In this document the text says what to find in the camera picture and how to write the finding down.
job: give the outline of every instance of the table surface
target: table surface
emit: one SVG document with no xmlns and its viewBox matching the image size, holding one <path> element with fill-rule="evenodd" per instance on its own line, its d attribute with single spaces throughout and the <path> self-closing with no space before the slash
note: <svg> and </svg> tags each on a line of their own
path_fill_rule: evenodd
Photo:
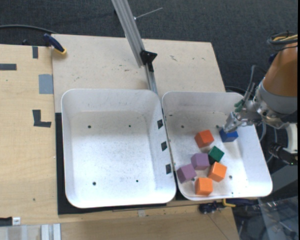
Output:
<svg viewBox="0 0 300 240">
<path fill-rule="evenodd" d="M 72 88 L 147 89 L 145 69 L 138 67 L 125 38 L 54 36 L 66 56 L 38 47 L 38 58 L 25 45 L 0 44 L 0 218 L 20 217 L 23 225 L 76 223 L 137 218 L 137 209 L 58 215 L 55 113 L 62 94 Z M 170 91 L 224 92 L 211 43 L 143 40 L 153 62 L 158 95 Z M 40 94 L 39 75 L 53 75 L 54 94 Z M 33 110 L 51 127 L 34 126 Z M 202 201 L 172 200 L 145 210 L 146 216 L 198 213 Z M 226 215 L 236 235 L 232 213 Z"/>
</svg>

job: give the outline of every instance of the dark floor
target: dark floor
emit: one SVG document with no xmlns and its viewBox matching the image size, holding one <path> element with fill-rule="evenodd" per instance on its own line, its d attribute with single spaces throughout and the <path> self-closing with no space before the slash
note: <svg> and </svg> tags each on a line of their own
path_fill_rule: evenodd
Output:
<svg viewBox="0 0 300 240">
<path fill-rule="evenodd" d="M 211 42 L 227 90 L 233 90 L 233 87 L 245 90 L 252 65 L 268 69 L 268 59 L 274 53 L 266 44 L 271 34 L 284 31 L 298 33 L 298 0 L 128 1 L 135 17 L 162 8 L 136 20 L 142 38 Z M 111 0 L 0 0 L 0 26 L 10 24 L 36 26 L 60 34 L 124 37 Z M 0 28 L 0 44 L 21 45 L 24 40 L 28 45 L 45 45 L 43 31 Z M 259 83 L 263 76 L 261 71 L 257 71 L 254 82 Z M 286 120 L 297 122 L 297 112 Z M 280 130 L 276 134 L 278 140 L 286 145 L 287 133 Z M 267 127 L 261 142 L 267 160 L 270 158 L 269 143 L 274 137 L 273 129 Z M 285 166 L 276 158 L 268 163 L 271 174 Z M 298 187 L 292 187 L 290 192 L 285 199 L 289 199 L 290 216 L 295 220 L 298 218 L 298 213 L 295 213 Z M 277 201 L 283 202 L 276 196 L 274 202 Z M 256 225 L 261 225 L 262 221 L 260 210 L 255 207 L 245 209 L 233 209 L 241 239 L 266 240 L 268 234 L 264 227 L 261 226 L 256 233 Z"/>
</svg>

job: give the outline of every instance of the blue cube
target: blue cube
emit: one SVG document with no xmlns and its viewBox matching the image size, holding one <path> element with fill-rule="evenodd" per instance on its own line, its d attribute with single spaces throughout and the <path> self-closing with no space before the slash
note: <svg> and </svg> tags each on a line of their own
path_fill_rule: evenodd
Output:
<svg viewBox="0 0 300 240">
<path fill-rule="evenodd" d="M 219 134 L 222 142 L 233 142 L 236 138 L 239 137 L 237 131 L 225 133 L 223 128 L 221 128 Z"/>
</svg>

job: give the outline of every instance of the white tray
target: white tray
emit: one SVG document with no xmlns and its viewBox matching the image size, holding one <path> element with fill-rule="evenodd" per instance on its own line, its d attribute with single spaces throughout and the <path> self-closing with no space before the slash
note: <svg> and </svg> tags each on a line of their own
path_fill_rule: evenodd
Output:
<svg viewBox="0 0 300 240">
<path fill-rule="evenodd" d="M 62 96 L 61 111 L 65 194 L 72 205 L 115 207 L 173 199 L 173 166 L 154 92 L 71 89 Z"/>
<path fill-rule="evenodd" d="M 180 183 L 180 192 L 189 200 L 201 201 L 224 198 L 264 197 L 271 193 L 273 184 L 255 126 L 240 127 L 239 137 L 223 143 L 219 129 L 222 127 L 234 104 L 242 96 L 233 92 L 179 92 L 166 93 L 162 107 L 175 170 L 191 163 L 195 153 L 207 153 L 213 146 L 224 152 L 221 163 L 227 166 L 225 178 L 213 182 L 209 196 L 195 194 L 195 182 Z M 214 142 L 198 148 L 195 135 L 210 130 Z M 197 177 L 206 177 L 209 168 L 197 170 Z"/>
</svg>

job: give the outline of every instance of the purple cube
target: purple cube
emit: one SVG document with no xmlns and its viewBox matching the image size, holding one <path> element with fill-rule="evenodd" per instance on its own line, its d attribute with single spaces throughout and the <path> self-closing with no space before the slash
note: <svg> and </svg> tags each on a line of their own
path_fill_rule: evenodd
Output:
<svg viewBox="0 0 300 240">
<path fill-rule="evenodd" d="M 223 143 L 233 142 L 236 138 L 238 138 L 237 131 L 225 133 L 223 128 L 221 128 L 221 130 L 219 131 L 219 134 L 220 134 L 220 137 L 221 137 L 221 140 Z"/>
<path fill-rule="evenodd" d="M 176 171 L 176 174 L 180 183 L 188 182 L 197 176 L 197 173 L 191 163 L 180 167 Z"/>
<path fill-rule="evenodd" d="M 191 157 L 191 163 L 195 170 L 205 170 L 210 166 L 207 153 L 196 153 Z"/>
</svg>

